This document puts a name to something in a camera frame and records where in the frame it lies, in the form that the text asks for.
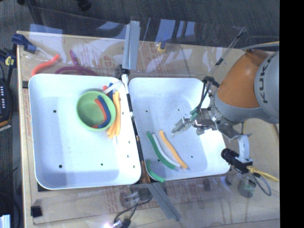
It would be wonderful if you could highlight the green foam tube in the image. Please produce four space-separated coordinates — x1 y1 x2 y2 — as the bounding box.
145 160 165 183
146 131 177 170

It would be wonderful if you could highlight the clear plastic bottle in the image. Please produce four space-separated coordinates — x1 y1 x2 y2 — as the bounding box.
237 174 257 199

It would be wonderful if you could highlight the black block with thin wires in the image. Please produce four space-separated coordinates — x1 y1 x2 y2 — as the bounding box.
120 188 153 208

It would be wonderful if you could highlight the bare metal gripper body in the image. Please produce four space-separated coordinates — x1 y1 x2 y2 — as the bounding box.
191 107 219 136

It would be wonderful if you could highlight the green bowl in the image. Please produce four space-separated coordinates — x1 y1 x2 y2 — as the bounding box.
76 90 117 131

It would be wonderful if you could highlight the black cylinder on white bracket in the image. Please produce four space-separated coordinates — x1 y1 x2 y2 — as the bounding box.
220 133 254 174

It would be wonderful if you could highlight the white plastic tray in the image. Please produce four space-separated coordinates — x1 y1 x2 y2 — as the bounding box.
128 77 231 182
28 73 142 190

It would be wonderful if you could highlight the purple foam tube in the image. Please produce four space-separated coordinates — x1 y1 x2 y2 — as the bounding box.
55 50 98 76

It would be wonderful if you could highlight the orange foam tube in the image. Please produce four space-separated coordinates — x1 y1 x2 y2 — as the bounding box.
106 117 117 139
112 90 122 137
159 130 189 170

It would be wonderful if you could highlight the white foam tube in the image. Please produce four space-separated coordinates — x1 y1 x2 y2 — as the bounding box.
152 133 181 169
104 80 124 95

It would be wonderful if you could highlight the brown cardboard board, red print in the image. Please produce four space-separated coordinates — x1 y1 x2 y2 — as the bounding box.
19 33 280 226

